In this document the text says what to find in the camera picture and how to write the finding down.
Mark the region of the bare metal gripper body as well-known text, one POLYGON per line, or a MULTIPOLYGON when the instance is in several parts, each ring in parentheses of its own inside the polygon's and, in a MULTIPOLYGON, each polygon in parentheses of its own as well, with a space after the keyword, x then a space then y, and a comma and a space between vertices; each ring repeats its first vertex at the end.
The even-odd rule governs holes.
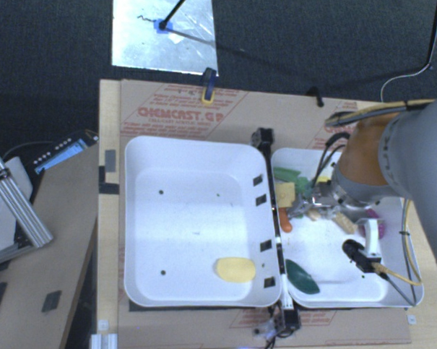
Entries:
POLYGON ((328 216, 340 212, 350 217, 359 217, 365 215, 364 211, 369 208, 368 204, 353 199, 341 186, 331 181, 314 185, 309 204, 322 215, 328 216))

